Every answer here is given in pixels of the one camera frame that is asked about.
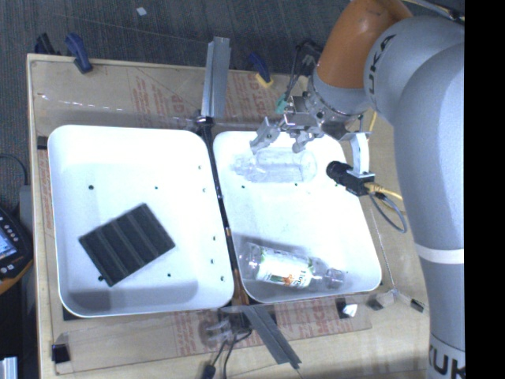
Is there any black cylinder on white bracket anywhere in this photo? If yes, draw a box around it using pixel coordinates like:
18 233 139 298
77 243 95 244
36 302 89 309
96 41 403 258
325 130 376 197

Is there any brown cardboard board red print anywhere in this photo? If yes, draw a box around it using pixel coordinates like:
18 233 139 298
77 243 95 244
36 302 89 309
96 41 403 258
29 58 431 376

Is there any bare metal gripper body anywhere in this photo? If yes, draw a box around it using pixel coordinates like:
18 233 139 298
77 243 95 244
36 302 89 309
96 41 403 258
280 91 358 139

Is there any black ribbed rectangular block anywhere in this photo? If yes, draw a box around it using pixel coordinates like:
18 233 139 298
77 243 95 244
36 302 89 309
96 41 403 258
77 202 177 288

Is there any white plastic tray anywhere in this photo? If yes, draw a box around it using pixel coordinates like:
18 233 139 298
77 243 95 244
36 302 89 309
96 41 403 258
47 123 235 318
211 129 383 305

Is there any clear plastic bottle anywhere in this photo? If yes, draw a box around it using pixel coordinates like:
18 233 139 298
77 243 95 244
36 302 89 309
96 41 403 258
230 148 318 184

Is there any clear bottle with printed label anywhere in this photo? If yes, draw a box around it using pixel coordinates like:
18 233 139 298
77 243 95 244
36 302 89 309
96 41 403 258
238 242 346 291

